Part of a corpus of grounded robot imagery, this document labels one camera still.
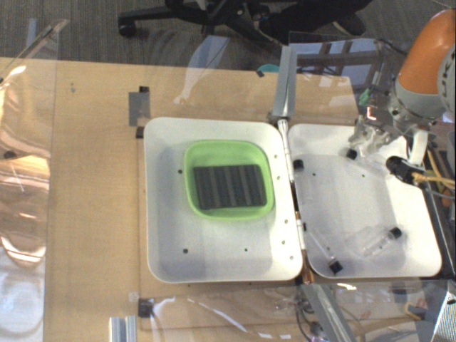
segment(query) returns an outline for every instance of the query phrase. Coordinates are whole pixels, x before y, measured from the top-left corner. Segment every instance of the wooden table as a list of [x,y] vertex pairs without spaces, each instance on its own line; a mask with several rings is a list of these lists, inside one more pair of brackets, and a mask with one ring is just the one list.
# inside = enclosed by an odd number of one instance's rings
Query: wooden table
[[[357,110],[350,89],[337,98],[324,96],[320,80],[299,77],[295,121],[332,118],[335,124],[352,124]],[[143,170],[136,128],[128,125],[128,93],[148,86],[152,117],[264,121],[275,83],[274,73],[260,78],[253,71],[57,62],[45,341],[107,341],[110,316],[138,312],[144,267],[138,174]],[[336,84],[333,89],[340,92]],[[191,288],[160,283],[155,295]],[[229,341],[232,335],[224,339],[224,331],[233,328],[199,328],[192,335],[212,341],[217,332],[219,341]],[[189,331],[167,333],[186,341]],[[151,341],[152,333],[138,328],[138,340]]]

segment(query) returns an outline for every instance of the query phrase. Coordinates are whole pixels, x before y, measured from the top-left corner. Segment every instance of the green tray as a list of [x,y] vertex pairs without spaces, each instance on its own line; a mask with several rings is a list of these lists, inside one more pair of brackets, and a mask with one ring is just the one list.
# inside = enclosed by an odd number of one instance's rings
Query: green tray
[[[199,207],[194,167],[258,165],[263,177],[266,204],[260,207],[233,207],[202,210]],[[261,218],[274,206],[274,188],[266,155],[258,146],[237,140],[201,140],[187,148],[184,156],[185,187],[191,208],[201,217],[213,220]]]

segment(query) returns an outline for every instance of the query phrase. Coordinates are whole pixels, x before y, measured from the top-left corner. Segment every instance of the black office chair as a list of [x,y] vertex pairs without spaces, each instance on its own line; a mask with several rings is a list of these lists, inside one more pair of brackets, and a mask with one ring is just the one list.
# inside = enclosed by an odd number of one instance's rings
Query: black office chair
[[203,7],[195,2],[187,3],[185,0],[165,0],[166,6],[119,14],[118,28],[122,36],[131,37],[137,31],[136,21],[176,18],[209,27],[209,32],[215,26],[226,25],[245,38],[269,41],[251,23],[241,18],[246,6],[251,18],[258,21],[269,14],[268,7],[260,3],[297,1],[318,0],[207,0]]

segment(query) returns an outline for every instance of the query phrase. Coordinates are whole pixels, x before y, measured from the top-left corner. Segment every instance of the caster wheel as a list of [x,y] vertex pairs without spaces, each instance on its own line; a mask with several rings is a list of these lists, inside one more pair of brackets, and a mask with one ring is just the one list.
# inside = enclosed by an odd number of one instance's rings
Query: caster wheel
[[119,24],[119,34],[126,38],[131,38],[136,34],[135,22]]

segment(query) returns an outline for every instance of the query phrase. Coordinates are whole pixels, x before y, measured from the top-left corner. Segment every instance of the striped black pad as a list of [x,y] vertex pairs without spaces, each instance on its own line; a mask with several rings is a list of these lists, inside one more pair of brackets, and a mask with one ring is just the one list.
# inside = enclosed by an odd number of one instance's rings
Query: striped black pad
[[266,204],[258,165],[194,167],[193,173],[201,210]]

